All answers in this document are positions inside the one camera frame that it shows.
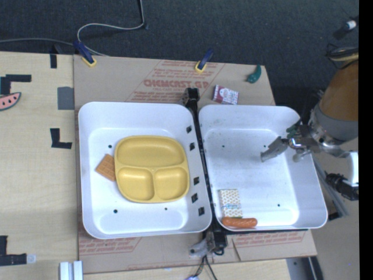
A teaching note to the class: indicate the brown cardboard board red print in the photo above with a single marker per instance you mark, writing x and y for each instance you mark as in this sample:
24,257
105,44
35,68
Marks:
116,80

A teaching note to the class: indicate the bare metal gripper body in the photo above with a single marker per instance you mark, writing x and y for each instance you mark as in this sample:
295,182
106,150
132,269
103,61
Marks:
309,143

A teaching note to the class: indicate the orange sausage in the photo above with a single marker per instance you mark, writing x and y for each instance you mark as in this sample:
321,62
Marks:
239,222

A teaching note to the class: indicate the yellow divided plate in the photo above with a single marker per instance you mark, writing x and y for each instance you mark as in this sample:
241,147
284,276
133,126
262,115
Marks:
151,168

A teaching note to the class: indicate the thin black and white rod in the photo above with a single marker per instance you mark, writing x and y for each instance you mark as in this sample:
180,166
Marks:
201,144

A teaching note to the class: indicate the black cylinder on white bracket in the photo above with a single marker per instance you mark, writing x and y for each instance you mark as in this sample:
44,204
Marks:
344,185

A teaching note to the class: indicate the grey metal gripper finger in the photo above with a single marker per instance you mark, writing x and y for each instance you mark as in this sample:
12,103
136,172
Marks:
280,143
269,154

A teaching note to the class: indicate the pink watermelon slice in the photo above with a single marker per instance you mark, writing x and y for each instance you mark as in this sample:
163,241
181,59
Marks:
8,101

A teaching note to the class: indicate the white plastic tray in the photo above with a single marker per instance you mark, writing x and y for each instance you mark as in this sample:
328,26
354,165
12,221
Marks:
140,223
262,185

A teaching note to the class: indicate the white orange patterned carton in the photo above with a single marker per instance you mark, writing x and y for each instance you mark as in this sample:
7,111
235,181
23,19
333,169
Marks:
230,201

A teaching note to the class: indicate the red and white carton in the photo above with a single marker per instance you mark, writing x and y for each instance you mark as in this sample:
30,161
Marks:
225,95

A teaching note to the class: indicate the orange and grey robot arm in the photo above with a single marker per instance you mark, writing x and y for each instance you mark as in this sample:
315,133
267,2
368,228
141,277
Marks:
339,98

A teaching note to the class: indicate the orange waffle biscuit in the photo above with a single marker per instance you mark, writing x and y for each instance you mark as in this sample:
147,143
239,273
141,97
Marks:
105,167

